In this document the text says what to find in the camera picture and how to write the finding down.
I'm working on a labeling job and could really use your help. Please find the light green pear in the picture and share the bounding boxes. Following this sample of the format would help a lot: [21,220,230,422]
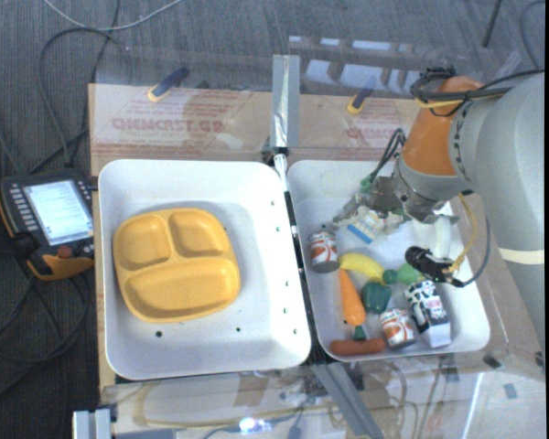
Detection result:
[382,262,425,287]

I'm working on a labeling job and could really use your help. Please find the yellow banana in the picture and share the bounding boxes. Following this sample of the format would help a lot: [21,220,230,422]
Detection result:
[338,252,387,285]

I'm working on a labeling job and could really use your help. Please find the brown sausage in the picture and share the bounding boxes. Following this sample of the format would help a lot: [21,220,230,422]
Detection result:
[329,337,388,357]

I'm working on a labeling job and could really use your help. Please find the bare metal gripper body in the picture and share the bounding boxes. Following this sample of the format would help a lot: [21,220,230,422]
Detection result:
[357,176,460,226]

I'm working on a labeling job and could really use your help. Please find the white plastic tray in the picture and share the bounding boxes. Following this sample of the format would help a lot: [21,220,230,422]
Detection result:
[285,159,492,364]
[97,158,313,381]

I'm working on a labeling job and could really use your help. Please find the orange carrot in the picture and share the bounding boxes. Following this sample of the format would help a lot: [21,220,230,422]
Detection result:
[339,267,369,342]

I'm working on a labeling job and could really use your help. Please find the brown cardboard board red print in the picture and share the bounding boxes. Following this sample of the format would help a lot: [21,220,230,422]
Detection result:
[87,83,502,391]

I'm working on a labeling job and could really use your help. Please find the green bell pepper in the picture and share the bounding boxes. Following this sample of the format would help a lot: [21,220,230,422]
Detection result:
[361,281,393,316]

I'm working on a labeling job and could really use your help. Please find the yellow divided plate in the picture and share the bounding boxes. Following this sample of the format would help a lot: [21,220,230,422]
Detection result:
[112,207,242,324]

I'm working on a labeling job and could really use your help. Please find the red and white can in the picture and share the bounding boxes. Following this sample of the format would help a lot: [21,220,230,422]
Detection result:
[307,230,341,274]
[378,307,418,351]

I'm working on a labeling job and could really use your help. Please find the black and white carton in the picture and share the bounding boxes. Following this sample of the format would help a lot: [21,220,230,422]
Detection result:
[403,279,453,349]

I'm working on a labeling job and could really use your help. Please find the black cylinder on white bracket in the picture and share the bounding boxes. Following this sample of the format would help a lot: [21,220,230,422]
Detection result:
[404,215,459,284]

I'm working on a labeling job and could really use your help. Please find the white and blue packet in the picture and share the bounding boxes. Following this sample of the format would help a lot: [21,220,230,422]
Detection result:
[346,205,404,246]

